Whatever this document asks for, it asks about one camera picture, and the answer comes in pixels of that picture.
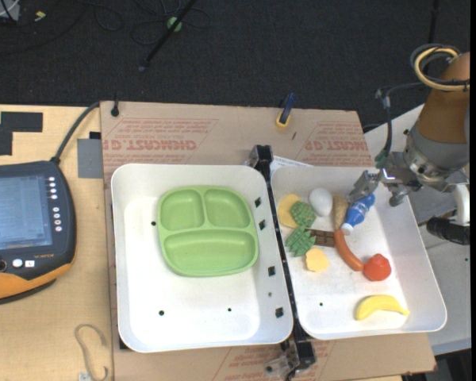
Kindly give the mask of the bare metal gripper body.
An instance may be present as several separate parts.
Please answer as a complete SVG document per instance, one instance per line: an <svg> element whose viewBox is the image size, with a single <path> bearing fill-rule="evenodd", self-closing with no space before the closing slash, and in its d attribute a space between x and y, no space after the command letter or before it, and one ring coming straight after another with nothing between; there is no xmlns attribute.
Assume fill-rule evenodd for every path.
<svg viewBox="0 0 476 381"><path fill-rule="evenodd" d="M381 182L387 187L392 184L403 184L412 188L411 192L422 187L430 187L444 192L448 188L447 175L434 168L423 157L419 158L416 152L390 152L379 163Z"/></svg>

